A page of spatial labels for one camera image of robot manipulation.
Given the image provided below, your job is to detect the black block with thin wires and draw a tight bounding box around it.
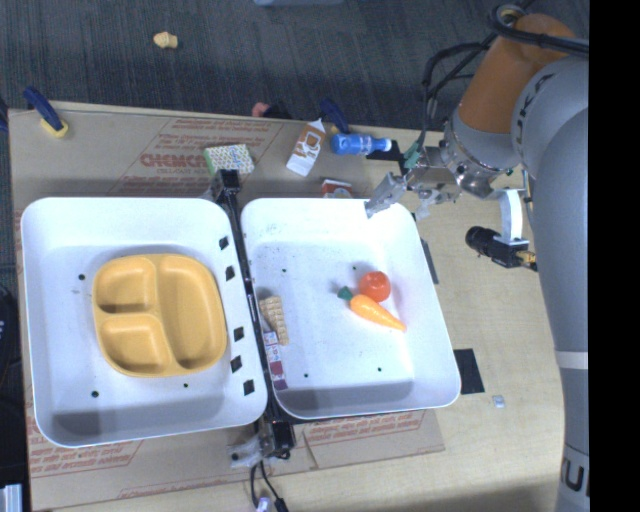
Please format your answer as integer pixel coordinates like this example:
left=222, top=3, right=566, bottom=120
left=255, top=419, right=297, bottom=460
left=211, top=168, right=242, bottom=202

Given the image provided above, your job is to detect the orange tomato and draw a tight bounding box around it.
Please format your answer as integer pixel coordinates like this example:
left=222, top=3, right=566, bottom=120
left=357, top=270, right=393, bottom=304

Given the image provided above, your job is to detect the orange carrot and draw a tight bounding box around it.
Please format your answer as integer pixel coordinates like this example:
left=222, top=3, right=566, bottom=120
left=336, top=285, right=408, bottom=334

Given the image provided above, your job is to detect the green and white box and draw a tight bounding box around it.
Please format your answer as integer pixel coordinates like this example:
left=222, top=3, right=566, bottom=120
left=202, top=143, right=256, bottom=177

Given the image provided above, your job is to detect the brown cardboard board red print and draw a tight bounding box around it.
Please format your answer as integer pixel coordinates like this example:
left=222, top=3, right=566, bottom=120
left=7, top=102, right=447, bottom=512

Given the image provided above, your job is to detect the yellow divided plate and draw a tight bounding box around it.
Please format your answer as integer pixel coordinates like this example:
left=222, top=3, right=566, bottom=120
left=91, top=252, right=229, bottom=379

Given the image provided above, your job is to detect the white and maroon small carton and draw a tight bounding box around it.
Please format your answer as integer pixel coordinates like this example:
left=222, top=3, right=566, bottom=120
left=261, top=329, right=290, bottom=392

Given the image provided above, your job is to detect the red and white small carton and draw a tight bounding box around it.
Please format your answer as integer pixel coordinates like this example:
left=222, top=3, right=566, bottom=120
left=320, top=178, right=354, bottom=200

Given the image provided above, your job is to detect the beige waffle biscuit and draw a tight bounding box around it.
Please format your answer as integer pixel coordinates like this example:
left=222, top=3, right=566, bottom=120
left=257, top=295, right=291, bottom=348

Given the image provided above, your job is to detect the thin black rod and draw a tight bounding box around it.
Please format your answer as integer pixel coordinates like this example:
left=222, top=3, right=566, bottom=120
left=223, top=192, right=282, bottom=426

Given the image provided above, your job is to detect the white plastic tray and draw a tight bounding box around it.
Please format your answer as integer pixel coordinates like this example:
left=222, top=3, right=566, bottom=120
left=239, top=196, right=463, bottom=422
left=19, top=195, right=269, bottom=449

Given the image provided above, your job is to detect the blue bottle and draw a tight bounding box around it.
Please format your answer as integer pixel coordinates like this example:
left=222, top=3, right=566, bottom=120
left=329, top=131, right=393, bottom=157

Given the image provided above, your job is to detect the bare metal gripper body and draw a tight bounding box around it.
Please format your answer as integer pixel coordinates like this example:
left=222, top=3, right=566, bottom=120
left=405, top=148, right=504, bottom=204

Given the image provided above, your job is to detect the black cylinder on white bracket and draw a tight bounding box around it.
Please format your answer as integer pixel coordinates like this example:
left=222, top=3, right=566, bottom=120
left=464, top=187, right=539, bottom=272

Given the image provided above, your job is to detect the white and orange milk carton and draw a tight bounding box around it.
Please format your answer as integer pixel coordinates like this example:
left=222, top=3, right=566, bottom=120
left=285, top=117, right=328, bottom=178

